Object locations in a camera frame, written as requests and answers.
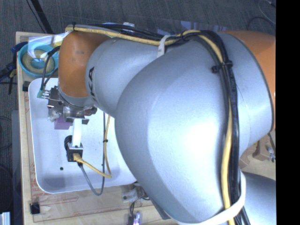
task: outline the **gray carpet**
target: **gray carpet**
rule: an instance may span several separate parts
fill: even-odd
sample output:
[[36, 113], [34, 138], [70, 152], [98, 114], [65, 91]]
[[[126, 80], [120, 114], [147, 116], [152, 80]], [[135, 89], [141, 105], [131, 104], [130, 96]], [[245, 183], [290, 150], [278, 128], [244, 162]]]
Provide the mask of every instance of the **gray carpet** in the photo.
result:
[[[262, 17], [259, 0], [39, 0], [54, 33], [62, 33], [71, 22], [95, 24], [103, 22], [135, 23], [137, 27], [156, 31], [180, 32], [176, 21], [184, 20], [245, 30], [248, 21]], [[261, 8], [270, 19], [276, 19], [276, 10], [267, 2]], [[0, 69], [12, 60], [11, 47], [16, 31], [43, 32], [26, 0], [0, 0]], [[250, 30], [275, 35], [275, 27], [264, 19], [254, 19]], [[17, 92], [14, 85], [8, 95], [8, 85], [0, 84], [0, 116], [11, 117], [17, 109]], [[10, 122], [0, 120], [0, 146], [11, 142]], [[0, 165], [12, 172], [12, 148], [0, 150]], [[10, 177], [0, 169], [0, 211], [9, 207], [12, 188]]]

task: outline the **teal bowl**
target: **teal bowl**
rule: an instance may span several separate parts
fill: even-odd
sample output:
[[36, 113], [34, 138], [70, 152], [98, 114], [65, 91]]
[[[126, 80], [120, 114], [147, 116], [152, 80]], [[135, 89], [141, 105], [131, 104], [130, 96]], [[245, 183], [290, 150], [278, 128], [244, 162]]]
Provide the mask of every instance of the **teal bowl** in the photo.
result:
[[[35, 57], [35, 53], [37, 50], [42, 50], [45, 53], [50, 52], [53, 49], [50, 45], [40, 43], [40, 42], [29, 42], [25, 46], [21, 48], [21, 50], [18, 53], [18, 61], [23, 69], [23, 71], [28, 74], [31, 77], [39, 78], [43, 76], [43, 70], [45, 66], [45, 59]], [[27, 58], [30, 60], [29, 63], [25, 66], [22, 63], [22, 58], [25, 54], [28, 54]], [[52, 58], [50, 58], [48, 62], [48, 66], [51, 62], [51, 59], [53, 59], [54, 66], [52, 64], [53, 69], [51, 69], [50, 72], [46, 73], [45, 76], [51, 74], [51, 72], [58, 67], [58, 53], [56, 52]]]

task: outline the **wooden table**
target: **wooden table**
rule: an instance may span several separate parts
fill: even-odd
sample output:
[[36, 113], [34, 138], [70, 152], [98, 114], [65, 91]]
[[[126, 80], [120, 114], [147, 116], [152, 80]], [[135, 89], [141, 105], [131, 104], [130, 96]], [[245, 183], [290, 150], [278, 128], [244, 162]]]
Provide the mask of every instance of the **wooden table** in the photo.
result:
[[[32, 36], [45, 36], [45, 34], [38, 33], [27, 33], [27, 32], [17, 32], [16, 33], [16, 44], [25, 41], [28, 37]], [[93, 225], [93, 224], [110, 224], [110, 225], [126, 225], [129, 215], [129, 205], [122, 205], [118, 197], [120, 196], [120, 189], [118, 188], [107, 188], [107, 192], [110, 193], [110, 199], [107, 202], [113, 203], [111, 197], [115, 197], [115, 202], [118, 206], [110, 208], [110, 211], [99, 210], [100, 213], [95, 213], [95, 211], [84, 211], [82, 213], [78, 212], [75, 215], [68, 215], [64, 217], [63, 213], [72, 208], [74, 202], [72, 197], [77, 198], [82, 205], [91, 202], [91, 191], [83, 191], [79, 193], [61, 194], [61, 195], [47, 195], [43, 192], [36, 184], [34, 179], [35, 170], [34, 163], [32, 163], [33, 158], [33, 148], [32, 148], [32, 138], [31, 138], [31, 126], [30, 126], [30, 110], [28, 104], [28, 93], [23, 91], [23, 84], [25, 81], [31, 82], [33, 78], [27, 76], [21, 69], [20, 65], [17, 63], [17, 78], [18, 78], [18, 106], [19, 106], [19, 120], [20, 120], [20, 146], [21, 146], [21, 175], [22, 175], [22, 207], [23, 207], [23, 223], [24, 225], [31, 224], [41, 224], [41, 225]], [[249, 158], [250, 165], [244, 168], [247, 172], [253, 172], [261, 174], [270, 178], [275, 179], [275, 164], [270, 161], [259, 161], [252, 159], [251, 153], [247, 155]], [[33, 200], [39, 200], [41, 203], [48, 198], [52, 198], [55, 201], [59, 201], [58, 204], [45, 205], [43, 206], [42, 215], [32, 215], [30, 213], [30, 204], [34, 202]], [[152, 204], [140, 204], [137, 206], [135, 211], [142, 213], [142, 224], [150, 225], [172, 225], [176, 224], [171, 219], [162, 220], [155, 207]]]

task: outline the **black pole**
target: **black pole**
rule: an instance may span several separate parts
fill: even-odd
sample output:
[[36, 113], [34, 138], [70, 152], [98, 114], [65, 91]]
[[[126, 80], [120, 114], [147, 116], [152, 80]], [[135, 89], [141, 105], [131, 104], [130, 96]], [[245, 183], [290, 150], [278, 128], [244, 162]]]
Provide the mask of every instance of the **black pole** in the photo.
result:
[[43, 12], [43, 9], [41, 7], [41, 5], [39, 4], [38, 0], [31, 0], [32, 2], [32, 5], [34, 6], [42, 24], [44, 25], [45, 29], [46, 29], [46, 32], [47, 33], [50, 33], [50, 34], [54, 34], [46, 16], [45, 16], [45, 13]]

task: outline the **blue bowl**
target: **blue bowl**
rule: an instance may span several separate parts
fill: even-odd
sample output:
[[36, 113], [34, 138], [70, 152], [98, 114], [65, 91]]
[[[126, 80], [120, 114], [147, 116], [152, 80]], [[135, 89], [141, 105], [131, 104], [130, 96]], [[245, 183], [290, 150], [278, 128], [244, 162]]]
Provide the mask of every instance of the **blue bowl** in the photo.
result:
[[[43, 50], [45, 52], [50, 52], [53, 49], [53, 47], [51, 47], [50, 45], [44, 44], [44, 43], [40, 43], [40, 42], [29, 42], [28, 44], [23, 46], [21, 48], [21, 50], [19, 51], [18, 61], [19, 61], [21, 68], [23, 69], [23, 71], [26, 74], [28, 74], [29, 76], [34, 77], [34, 78], [39, 78], [39, 77], [42, 77], [43, 74], [36, 74], [36, 73], [33, 73], [32, 71], [29, 71], [22, 63], [22, 57], [24, 56], [24, 54], [26, 54], [27, 52], [36, 50], [36, 49]], [[56, 69], [58, 67], [58, 53], [56, 52], [52, 56], [52, 58], [54, 61], [54, 69]], [[30, 64], [32, 65], [33, 68], [37, 68], [37, 69], [44, 69], [44, 66], [45, 66], [45, 63], [42, 60], [35, 59], [35, 58], [33, 58], [31, 60]]]

